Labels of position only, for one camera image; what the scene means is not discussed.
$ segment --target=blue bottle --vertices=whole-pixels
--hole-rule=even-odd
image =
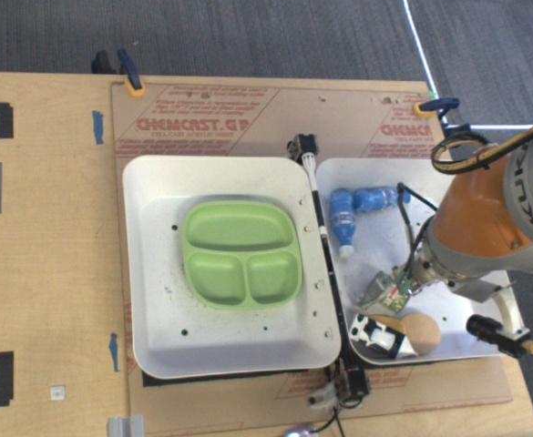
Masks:
[[[339,254],[347,259],[354,253],[352,239],[355,233],[354,200],[351,191],[336,189],[330,197],[333,233],[339,239]]]
[[[355,212],[372,212],[397,206],[397,189],[391,187],[363,188],[353,193]],[[404,202],[410,202],[410,195],[404,191]]]

